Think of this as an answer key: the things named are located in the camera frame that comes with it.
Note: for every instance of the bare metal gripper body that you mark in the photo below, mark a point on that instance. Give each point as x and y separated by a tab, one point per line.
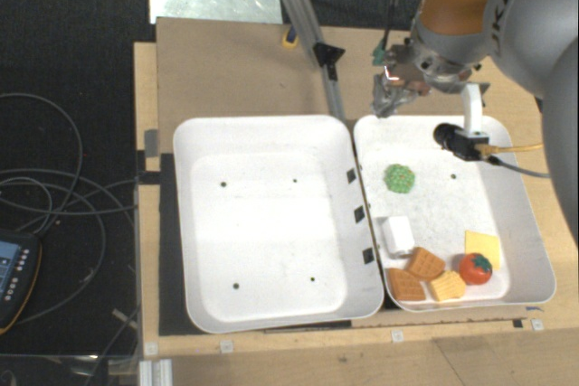
425	67

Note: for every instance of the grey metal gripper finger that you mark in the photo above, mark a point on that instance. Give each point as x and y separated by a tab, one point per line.
382	99
402	97

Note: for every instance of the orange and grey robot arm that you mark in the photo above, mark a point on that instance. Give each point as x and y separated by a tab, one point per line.
524	13

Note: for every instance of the green toy grapes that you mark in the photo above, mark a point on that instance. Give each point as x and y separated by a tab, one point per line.
399	178

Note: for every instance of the white plastic tray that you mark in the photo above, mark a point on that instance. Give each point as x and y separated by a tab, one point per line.
267	230
443	203

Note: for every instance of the white box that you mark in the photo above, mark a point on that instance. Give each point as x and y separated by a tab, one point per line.
398	236

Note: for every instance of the brown cardboard board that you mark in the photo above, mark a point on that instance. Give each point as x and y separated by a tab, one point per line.
235	72

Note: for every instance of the brown toy waffle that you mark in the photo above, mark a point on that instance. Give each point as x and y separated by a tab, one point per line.
425	263
405	285

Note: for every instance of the yellow cheese slice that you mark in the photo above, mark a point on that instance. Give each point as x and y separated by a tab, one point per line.
484	245

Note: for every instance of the red toy tomato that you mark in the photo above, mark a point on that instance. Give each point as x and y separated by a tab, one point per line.
475	270

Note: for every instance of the yellow toy waffle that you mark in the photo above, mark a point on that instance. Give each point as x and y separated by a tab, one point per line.
448	286

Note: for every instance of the black cylinder on white bracket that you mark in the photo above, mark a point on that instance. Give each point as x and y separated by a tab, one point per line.
466	140

